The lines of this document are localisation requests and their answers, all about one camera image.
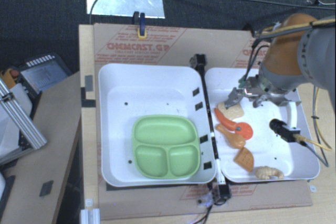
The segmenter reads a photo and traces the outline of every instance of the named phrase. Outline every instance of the green divided plate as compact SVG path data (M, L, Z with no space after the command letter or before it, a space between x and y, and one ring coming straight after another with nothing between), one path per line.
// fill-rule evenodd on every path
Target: green divided plate
M197 130L181 116L139 118L132 130L132 150L137 169L149 178L190 177L200 166Z

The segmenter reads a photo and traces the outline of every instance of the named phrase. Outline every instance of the cardboard sheet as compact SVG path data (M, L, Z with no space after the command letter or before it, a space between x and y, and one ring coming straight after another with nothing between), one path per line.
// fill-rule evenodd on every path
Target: cardboard sheet
M139 40L137 26L94 26L95 76L112 62L188 66L195 54L206 54L206 70L212 67L243 68L254 41L247 31L147 27L147 39ZM260 52L262 59L266 51ZM115 188L101 176L100 108L96 90L99 208L102 220L203 213L197 200L206 185ZM307 182L232 185L232 198L214 211L238 211L312 205Z

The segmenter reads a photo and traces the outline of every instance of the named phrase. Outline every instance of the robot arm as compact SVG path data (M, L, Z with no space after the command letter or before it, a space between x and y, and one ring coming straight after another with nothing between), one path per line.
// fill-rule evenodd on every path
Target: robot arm
M309 15L294 14L280 28L313 21L316 19ZM234 88L225 101L227 108L243 97L253 101L255 108L267 100L283 106L289 102L284 95L302 83L311 82L329 91L335 110L334 21L332 27L313 27L306 32L296 31L274 38L260 65L259 74L244 79L243 86Z

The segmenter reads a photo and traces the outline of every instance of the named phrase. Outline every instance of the table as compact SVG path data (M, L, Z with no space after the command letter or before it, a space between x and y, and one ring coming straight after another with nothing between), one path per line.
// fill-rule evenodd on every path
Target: table
M56 223L80 134L80 108L78 72L42 94L33 121L48 143L3 171L15 180L2 224ZM41 195L43 185L50 192Z
M92 80L93 87L85 92L85 99L88 104L82 108L82 135L83 135L83 174L84 174L84 198L86 209L98 208L98 175L97 175L97 130L96 112L94 105L90 105L95 99L94 85L94 27L81 25L79 27L80 42L80 70L81 87L85 89L86 83ZM303 109L306 116L311 115L312 100L311 84L304 84L298 88ZM327 92L321 91L318 104L318 116L321 132L330 145L335 144L335 115L330 104ZM313 134L312 121L308 121L309 128ZM321 165L319 176L309 183L312 192L311 198L313 206L298 208L280 208L267 210L249 210L236 212L218 212L210 214L207 223L334 223L336 212L336 182L335 174L335 151L326 152L329 168ZM102 220L102 224L122 224L122 223L192 223L202 215L179 215L150 218L133 218Z

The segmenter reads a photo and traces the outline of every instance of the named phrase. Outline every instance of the white tray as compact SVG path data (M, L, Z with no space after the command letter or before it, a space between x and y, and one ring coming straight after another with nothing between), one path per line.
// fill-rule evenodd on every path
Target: white tray
M105 65L99 72L99 95L102 174L110 185L201 184L214 178L216 167L202 81L195 70L189 67ZM195 106L200 103L203 107L196 110ZM154 114L186 117L194 123L198 137L207 136L207 141L200 144L201 164L193 176L152 179L137 170L132 154L132 127L141 116Z
M233 87L237 87L238 79L246 72L246 69L212 68L205 75L209 102L211 109L218 103L227 99ZM258 70L251 70L249 76L257 74ZM287 99L299 101L297 92L290 92ZM255 161L255 168L259 166L275 167L283 171L283 180L313 179L320 171L318 159L305 147L298 143L287 143L269 128L272 119L287 122L285 107L278 107L271 102L263 102L263 106L253 108L247 98L240 102L244 110L244 116L235 119L235 122L247 122L251 125L254 135L246 141ZM302 105L297 106L297 127L301 129L301 135L311 139L307 121L303 113ZM218 124L216 116L212 115L214 126ZM222 134L215 130L217 148L220 157L220 166L224 175L234 182L258 182L255 169L249 173L238 166L234 157L238 150L231 148Z

